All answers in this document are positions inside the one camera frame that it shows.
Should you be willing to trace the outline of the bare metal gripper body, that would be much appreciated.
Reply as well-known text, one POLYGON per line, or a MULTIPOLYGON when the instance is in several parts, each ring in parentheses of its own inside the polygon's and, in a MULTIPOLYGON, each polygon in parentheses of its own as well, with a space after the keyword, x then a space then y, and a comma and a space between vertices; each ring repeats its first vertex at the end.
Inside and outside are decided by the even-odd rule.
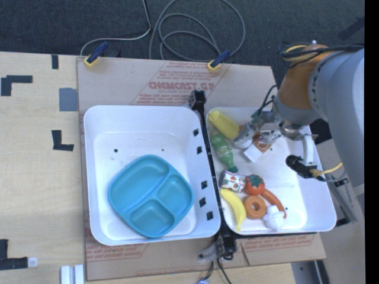
POLYGON ((305 126, 292 124, 273 111, 256 111, 251 115, 251 126, 256 132, 279 131, 281 135, 293 141, 301 141, 306 136, 311 140, 317 138, 317 134, 305 132, 305 126))

